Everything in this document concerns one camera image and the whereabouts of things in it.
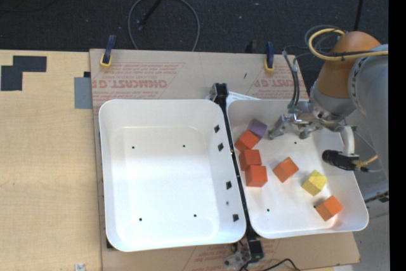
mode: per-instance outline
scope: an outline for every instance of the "dark carpet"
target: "dark carpet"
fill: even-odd
[[[304,46],[306,32],[324,24],[357,26],[388,43],[389,0],[362,0],[361,11],[360,0],[162,0],[138,30],[155,1],[0,0],[0,48],[88,51],[115,34],[116,49],[243,53],[255,40],[253,52],[271,41],[281,53]],[[298,62],[309,90],[323,62],[312,55]]]

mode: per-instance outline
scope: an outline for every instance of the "floor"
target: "floor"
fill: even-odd
[[[354,233],[361,263],[334,267],[334,271],[390,270],[389,201],[371,201],[367,207],[369,224],[366,229]]]

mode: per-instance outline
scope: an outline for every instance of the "orange block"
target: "orange block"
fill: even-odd
[[[293,162],[293,160],[288,157],[282,162],[276,165],[273,172],[278,177],[278,179],[284,183],[289,177],[299,170],[298,166]]]
[[[258,149],[245,149],[240,155],[240,167],[246,171],[250,165],[262,165],[261,155]]]
[[[262,187],[268,181],[266,167],[263,165],[250,165],[246,170],[246,185],[248,187]]]
[[[237,140],[237,142],[234,144],[234,147],[239,152],[243,152],[245,149],[252,149],[258,142],[259,138],[254,135],[254,133],[249,130],[245,130],[244,133]]]
[[[316,207],[316,210],[319,213],[319,215],[324,219],[324,221],[327,221],[331,217],[338,214],[341,210],[343,210],[343,206],[336,199],[336,197],[332,195],[324,202],[320,203]]]

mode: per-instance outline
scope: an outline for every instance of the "black tape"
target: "black tape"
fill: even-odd
[[[23,90],[23,72],[46,72],[46,56],[13,56],[13,65],[1,66],[0,91]]]

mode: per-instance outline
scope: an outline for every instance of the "purple block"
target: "purple block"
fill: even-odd
[[[268,126],[265,123],[257,119],[253,119],[248,125],[248,130],[254,133],[259,139],[264,136],[267,128]]]

